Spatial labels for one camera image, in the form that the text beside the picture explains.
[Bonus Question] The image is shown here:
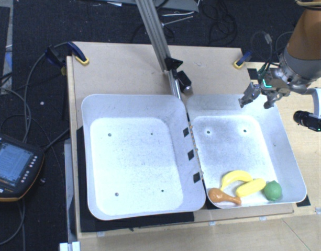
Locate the yellow corn cob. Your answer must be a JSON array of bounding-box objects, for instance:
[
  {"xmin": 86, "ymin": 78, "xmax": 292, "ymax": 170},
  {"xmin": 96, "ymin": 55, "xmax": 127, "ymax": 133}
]
[{"xmin": 235, "ymin": 178, "xmax": 267, "ymax": 198}]

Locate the yellow banana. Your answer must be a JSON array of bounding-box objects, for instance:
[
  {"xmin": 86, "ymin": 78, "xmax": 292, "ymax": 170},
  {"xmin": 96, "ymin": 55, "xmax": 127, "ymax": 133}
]
[{"xmin": 219, "ymin": 170, "xmax": 253, "ymax": 192}]

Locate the green lime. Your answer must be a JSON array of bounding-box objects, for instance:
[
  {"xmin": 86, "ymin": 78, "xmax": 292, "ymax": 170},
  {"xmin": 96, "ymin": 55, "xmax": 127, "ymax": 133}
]
[{"xmin": 263, "ymin": 180, "xmax": 283, "ymax": 201}]

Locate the white plastic tray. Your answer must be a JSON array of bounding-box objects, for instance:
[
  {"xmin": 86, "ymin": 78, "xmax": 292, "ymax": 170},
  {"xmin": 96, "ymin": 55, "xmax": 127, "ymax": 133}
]
[
  {"xmin": 185, "ymin": 94, "xmax": 307, "ymax": 209},
  {"xmin": 81, "ymin": 94, "xmax": 206, "ymax": 221}
]

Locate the black cylinder on white bracket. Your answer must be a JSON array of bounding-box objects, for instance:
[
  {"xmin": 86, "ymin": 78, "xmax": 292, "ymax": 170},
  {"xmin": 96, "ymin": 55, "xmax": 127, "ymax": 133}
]
[{"xmin": 293, "ymin": 87, "xmax": 321, "ymax": 132}]

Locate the orange chicken drumstick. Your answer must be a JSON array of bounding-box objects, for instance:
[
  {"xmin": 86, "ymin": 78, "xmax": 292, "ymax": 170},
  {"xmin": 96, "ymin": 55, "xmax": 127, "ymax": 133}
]
[{"xmin": 208, "ymin": 187, "xmax": 242, "ymax": 206}]

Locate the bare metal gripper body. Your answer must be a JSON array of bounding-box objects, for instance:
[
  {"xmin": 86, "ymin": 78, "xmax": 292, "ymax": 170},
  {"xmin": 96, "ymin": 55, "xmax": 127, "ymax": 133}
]
[{"xmin": 258, "ymin": 67, "xmax": 312, "ymax": 95}]

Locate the pale wood board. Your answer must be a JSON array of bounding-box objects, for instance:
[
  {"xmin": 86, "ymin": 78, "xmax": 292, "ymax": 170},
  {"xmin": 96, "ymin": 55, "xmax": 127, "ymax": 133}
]
[{"xmin": 71, "ymin": 41, "xmax": 294, "ymax": 239}]

